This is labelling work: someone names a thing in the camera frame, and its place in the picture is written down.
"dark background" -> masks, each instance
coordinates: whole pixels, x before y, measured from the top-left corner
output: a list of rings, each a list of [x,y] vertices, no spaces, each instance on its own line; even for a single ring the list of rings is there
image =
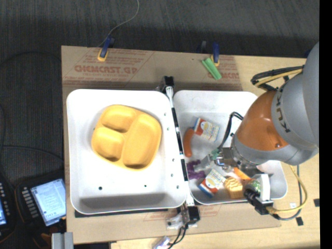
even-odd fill
[[[139,0],[116,29],[115,48],[306,57],[320,38],[320,0]],[[15,186],[61,169],[61,45],[97,47],[130,19],[135,0],[0,0],[0,152]],[[0,248],[36,248],[21,220]]]

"white tray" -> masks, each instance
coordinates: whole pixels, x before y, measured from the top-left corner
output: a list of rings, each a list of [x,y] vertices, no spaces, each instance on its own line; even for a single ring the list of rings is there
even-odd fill
[[[191,141],[192,157],[185,157],[186,163],[201,160],[222,142],[229,115],[238,112],[245,115],[257,96],[245,91],[191,91],[181,90],[174,95],[174,107],[178,119],[180,133],[183,136],[186,130],[195,125],[198,117],[219,126],[219,133],[215,142],[207,141],[194,135]],[[231,133],[235,133],[240,125],[236,117],[232,119]],[[227,139],[224,146],[229,147],[231,139]],[[287,182],[279,161],[268,161],[258,168],[265,173],[273,174],[270,177],[271,198],[279,199],[287,193]],[[230,199],[225,189],[220,189],[213,198],[204,194],[198,185],[200,180],[189,181],[190,190],[194,199],[201,204],[220,204],[243,202],[244,199]]]
[[[131,106],[159,120],[162,138],[152,164],[130,171],[98,157],[93,128],[110,105]],[[83,214],[176,208],[186,198],[168,98],[157,91],[75,90],[67,97],[71,202]]]

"monitor screen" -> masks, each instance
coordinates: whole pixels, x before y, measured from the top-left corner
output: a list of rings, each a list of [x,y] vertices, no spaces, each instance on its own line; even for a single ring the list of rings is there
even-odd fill
[[[50,226],[66,215],[66,190],[63,179],[31,188],[46,226]]]
[[[0,226],[4,225],[6,223],[7,223],[7,221],[6,221],[6,218],[5,218],[5,212],[4,212],[4,209],[2,207],[1,200],[0,200]]]

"table surface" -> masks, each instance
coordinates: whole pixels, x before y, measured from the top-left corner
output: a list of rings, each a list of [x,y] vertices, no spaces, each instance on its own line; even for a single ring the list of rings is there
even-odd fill
[[[191,57],[191,60],[196,57],[199,59],[201,55],[192,54]],[[234,56],[233,58],[243,90],[252,92],[257,96],[263,94],[264,91],[257,89],[250,83],[252,76],[267,70],[303,65],[306,61],[305,59],[274,57]],[[64,104],[66,96],[76,88],[63,87]],[[65,171],[66,186],[68,188],[70,183],[68,180],[69,157],[66,129],[66,121],[64,121]],[[288,192],[283,199],[275,201],[274,206],[277,209],[287,209],[291,203],[298,204],[299,202],[297,180],[290,168],[285,164],[282,165],[288,184]],[[225,213],[228,214],[224,215],[224,220],[226,224],[236,226],[233,229],[230,228],[232,231],[227,231],[227,228],[224,228],[225,231],[214,231],[213,225],[218,225],[220,222],[215,222],[213,217],[210,217],[208,222],[205,220],[202,223],[203,225],[208,224],[209,227],[206,227],[206,231],[199,229],[189,230],[185,238],[175,248],[319,248],[320,208],[314,204],[314,199],[320,198],[319,155],[300,165],[300,177],[308,192],[308,202],[299,215],[303,220],[303,225],[299,226],[296,220],[278,221],[275,223],[276,220],[269,215],[260,216],[257,212],[253,214],[253,207],[249,204],[236,204],[232,205],[232,207],[228,205],[227,207],[223,206],[223,208],[225,207]],[[112,243],[112,248],[152,248],[163,235],[168,235],[173,239],[177,233],[176,231],[167,232],[165,227],[160,227],[160,224],[156,225],[157,221],[151,221],[150,227],[149,225],[140,225],[143,216],[138,216],[138,221],[135,219],[137,216],[134,215],[76,218],[73,212],[70,196],[67,193],[67,231],[73,233],[75,244],[116,241]],[[237,218],[235,216],[237,214],[242,216],[242,219]],[[264,217],[263,221],[266,221],[270,227],[266,228],[264,224],[263,227],[260,227],[259,222],[262,221],[260,217]],[[258,222],[257,226],[251,229],[244,225],[243,229],[241,229],[241,224],[250,221]],[[126,233],[113,236],[112,232],[117,233],[114,229],[114,226],[118,226],[117,224],[121,224],[126,229]]]

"yellow plate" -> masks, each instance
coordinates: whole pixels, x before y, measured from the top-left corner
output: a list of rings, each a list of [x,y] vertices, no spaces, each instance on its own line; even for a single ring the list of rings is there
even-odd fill
[[[91,146],[115,165],[140,170],[152,163],[160,140],[161,126],[156,118],[132,107],[112,105],[98,120]]]

